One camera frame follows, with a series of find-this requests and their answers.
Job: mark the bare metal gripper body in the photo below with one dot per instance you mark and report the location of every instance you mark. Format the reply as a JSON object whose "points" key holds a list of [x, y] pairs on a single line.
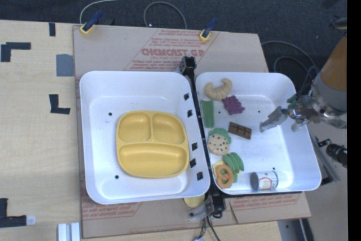
{"points": [[308, 113]]}

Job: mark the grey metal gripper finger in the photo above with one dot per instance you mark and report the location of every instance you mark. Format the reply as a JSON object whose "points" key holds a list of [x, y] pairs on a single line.
{"points": [[296, 126], [272, 120]]}

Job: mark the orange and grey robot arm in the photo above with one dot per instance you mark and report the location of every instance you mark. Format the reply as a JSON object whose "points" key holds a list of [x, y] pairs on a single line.
{"points": [[334, 70]]}

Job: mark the brown toy chocolate bar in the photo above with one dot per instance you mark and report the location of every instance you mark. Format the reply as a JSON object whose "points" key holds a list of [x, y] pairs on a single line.
{"points": [[239, 130]]}

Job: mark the white plastic tray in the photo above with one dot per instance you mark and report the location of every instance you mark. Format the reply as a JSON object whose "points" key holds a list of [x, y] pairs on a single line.
{"points": [[270, 155], [104, 127]]}

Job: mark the purple toy grapes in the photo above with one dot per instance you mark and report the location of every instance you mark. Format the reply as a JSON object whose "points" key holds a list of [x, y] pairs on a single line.
{"points": [[232, 105]]}

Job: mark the green toy lettuce leaf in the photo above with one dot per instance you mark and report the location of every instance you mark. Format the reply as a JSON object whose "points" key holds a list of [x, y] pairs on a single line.
{"points": [[222, 132]]}

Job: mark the green toy pea pods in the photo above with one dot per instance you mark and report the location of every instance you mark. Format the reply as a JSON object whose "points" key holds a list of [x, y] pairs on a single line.
{"points": [[234, 161]]}

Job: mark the tan chocolate chip biscuit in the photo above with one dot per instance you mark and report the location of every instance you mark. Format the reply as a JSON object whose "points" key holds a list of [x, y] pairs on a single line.
{"points": [[218, 144]]}

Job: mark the small white can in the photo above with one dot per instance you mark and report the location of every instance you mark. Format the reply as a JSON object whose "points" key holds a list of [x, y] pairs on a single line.
{"points": [[266, 180]]}

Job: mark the tan toy croissant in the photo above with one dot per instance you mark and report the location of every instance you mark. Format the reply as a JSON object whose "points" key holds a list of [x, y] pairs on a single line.
{"points": [[217, 91]]}

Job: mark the green toy celery stick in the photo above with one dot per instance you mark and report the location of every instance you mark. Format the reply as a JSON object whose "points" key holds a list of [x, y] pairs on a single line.
{"points": [[208, 114]]}

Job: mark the yellow toy cheese piece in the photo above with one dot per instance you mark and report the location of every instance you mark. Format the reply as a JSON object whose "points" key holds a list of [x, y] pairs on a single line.
{"points": [[216, 164]]}

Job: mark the orange toy pretzel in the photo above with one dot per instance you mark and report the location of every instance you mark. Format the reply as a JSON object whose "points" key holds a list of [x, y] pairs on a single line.
{"points": [[224, 176]]}

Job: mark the thin black rod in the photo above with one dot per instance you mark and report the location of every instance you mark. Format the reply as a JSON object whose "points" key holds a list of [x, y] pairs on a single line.
{"points": [[197, 110]]}

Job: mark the yellow round toy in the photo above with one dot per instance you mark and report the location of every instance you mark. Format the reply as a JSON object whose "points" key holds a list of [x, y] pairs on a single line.
{"points": [[194, 200]]}

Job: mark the yellow divided plate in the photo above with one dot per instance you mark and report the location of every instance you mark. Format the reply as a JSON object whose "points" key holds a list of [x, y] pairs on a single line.
{"points": [[152, 155]]}

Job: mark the brown cardboard board red print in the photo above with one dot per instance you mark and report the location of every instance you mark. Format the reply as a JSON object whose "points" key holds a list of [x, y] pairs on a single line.
{"points": [[118, 48]]}

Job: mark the black cylinder on white bracket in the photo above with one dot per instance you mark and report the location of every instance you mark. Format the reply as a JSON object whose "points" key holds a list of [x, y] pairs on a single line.
{"points": [[337, 153]]}

